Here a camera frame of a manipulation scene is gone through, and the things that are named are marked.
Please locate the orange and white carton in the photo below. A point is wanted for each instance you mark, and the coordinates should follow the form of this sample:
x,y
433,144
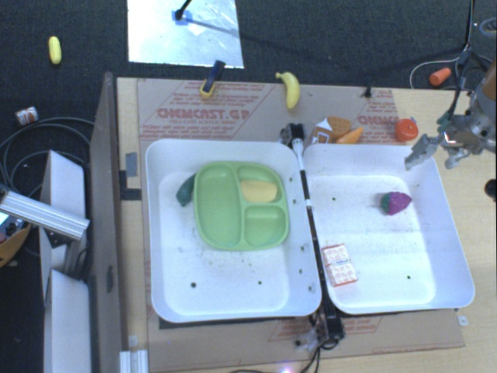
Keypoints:
x,y
340,265

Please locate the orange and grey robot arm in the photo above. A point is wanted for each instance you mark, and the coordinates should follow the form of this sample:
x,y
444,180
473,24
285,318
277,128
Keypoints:
x,y
490,86

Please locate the brown and white carton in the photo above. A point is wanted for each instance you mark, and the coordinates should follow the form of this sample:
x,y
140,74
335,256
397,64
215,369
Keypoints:
x,y
320,134

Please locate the dark green toy vegetable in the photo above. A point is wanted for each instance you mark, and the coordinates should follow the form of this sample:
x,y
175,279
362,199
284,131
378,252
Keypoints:
x,y
185,193

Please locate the yellow oblong toy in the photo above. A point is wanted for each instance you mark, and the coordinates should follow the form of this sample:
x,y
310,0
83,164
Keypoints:
x,y
54,50

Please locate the small brown and white can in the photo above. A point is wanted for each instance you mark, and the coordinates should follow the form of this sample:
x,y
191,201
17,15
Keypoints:
x,y
27,116

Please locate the yellow banana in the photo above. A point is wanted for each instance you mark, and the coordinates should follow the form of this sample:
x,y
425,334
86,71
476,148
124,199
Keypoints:
x,y
292,89

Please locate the yellow toy bread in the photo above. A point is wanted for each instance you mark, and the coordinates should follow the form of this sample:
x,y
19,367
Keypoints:
x,y
258,191

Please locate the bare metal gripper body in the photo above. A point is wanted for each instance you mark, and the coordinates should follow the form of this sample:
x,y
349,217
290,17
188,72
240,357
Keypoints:
x,y
466,133

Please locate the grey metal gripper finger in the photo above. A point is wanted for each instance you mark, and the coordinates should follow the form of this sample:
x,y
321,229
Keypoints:
x,y
420,150
454,159

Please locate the white plastic tray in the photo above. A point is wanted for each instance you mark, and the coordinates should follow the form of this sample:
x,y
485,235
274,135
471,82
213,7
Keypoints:
x,y
233,282
380,259

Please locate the red-orange round toy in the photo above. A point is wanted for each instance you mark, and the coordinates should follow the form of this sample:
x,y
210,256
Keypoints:
x,y
406,130

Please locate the green divided plate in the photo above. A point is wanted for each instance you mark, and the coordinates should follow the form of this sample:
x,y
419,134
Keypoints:
x,y
217,208

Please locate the thin black and white rod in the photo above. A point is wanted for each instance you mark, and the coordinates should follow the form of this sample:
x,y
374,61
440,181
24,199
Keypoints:
x,y
306,192

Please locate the orange toy biscuit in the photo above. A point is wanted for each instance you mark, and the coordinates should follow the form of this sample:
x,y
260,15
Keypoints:
x,y
340,125

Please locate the orange carrot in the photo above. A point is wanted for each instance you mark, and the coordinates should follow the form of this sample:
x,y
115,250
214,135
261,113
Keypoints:
x,y
439,77
351,136

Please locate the purple toy grapes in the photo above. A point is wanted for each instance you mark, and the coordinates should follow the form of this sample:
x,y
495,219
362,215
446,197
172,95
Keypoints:
x,y
397,203

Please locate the brown cardboard board, red print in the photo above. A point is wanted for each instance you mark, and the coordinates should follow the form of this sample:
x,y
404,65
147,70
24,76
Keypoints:
x,y
233,107

